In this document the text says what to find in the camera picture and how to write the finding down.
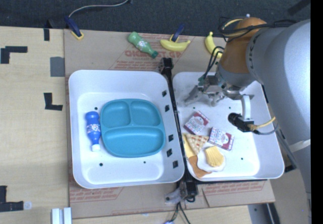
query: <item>small box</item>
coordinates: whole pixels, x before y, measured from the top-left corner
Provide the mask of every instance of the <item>small box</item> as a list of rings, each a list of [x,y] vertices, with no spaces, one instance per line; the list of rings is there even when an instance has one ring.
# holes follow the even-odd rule
[[[234,136],[230,133],[226,133],[224,131],[212,127],[210,138],[207,142],[216,145],[217,147],[220,147],[222,149],[231,150],[233,139]]]
[[[208,124],[209,119],[200,111],[194,113],[190,120],[184,125],[184,128],[192,134],[198,135]]]

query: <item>blue divided plate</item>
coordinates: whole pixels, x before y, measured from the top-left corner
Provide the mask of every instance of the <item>blue divided plate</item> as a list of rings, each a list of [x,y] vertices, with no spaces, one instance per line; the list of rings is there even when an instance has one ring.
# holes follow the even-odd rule
[[[100,124],[104,146],[116,157],[154,155],[166,142],[160,112],[147,100],[117,99],[106,103]]]

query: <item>banana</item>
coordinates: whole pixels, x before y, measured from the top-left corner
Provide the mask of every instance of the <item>banana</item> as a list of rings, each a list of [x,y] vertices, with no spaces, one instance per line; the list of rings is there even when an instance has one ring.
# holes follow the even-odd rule
[[[190,40],[187,40],[186,42],[180,42],[180,43],[173,42],[166,39],[160,40],[160,44],[163,48],[169,51],[179,51],[179,52],[184,51],[190,42],[191,42]]]
[[[204,43],[205,43],[206,49],[212,54],[214,48],[216,47],[216,45],[214,44],[214,41],[213,41],[213,32],[209,33],[209,35],[206,37]],[[221,56],[222,56],[222,54],[218,53],[217,58],[221,58]]]

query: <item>cardboard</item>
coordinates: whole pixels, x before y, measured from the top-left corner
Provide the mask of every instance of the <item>cardboard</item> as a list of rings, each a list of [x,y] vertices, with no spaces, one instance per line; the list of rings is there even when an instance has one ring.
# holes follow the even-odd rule
[[[185,51],[164,49],[160,39],[168,35],[143,34],[158,56],[152,59],[127,41],[129,33],[82,30],[84,38],[77,40],[70,30],[64,30],[66,112],[69,146],[69,194],[73,218],[125,215],[173,211],[175,206],[165,203],[165,194],[176,189],[176,184],[160,184],[104,189],[84,189],[74,181],[71,161],[68,78],[77,70],[141,70],[158,71],[162,57],[173,58],[173,75],[181,71],[200,72],[210,60],[204,45],[205,37],[180,36],[180,41],[190,40]],[[216,45],[225,46],[221,38]],[[186,209],[245,205],[274,202],[271,184],[265,181],[245,181],[198,185],[195,202],[185,202]]]

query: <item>blue bottle label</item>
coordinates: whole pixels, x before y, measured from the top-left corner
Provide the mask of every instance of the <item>blue bottle label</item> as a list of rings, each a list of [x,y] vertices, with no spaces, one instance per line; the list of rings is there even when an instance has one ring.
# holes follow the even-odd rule
[[[100,124],[91,124],[86,126],[86,133],[101,132]]]

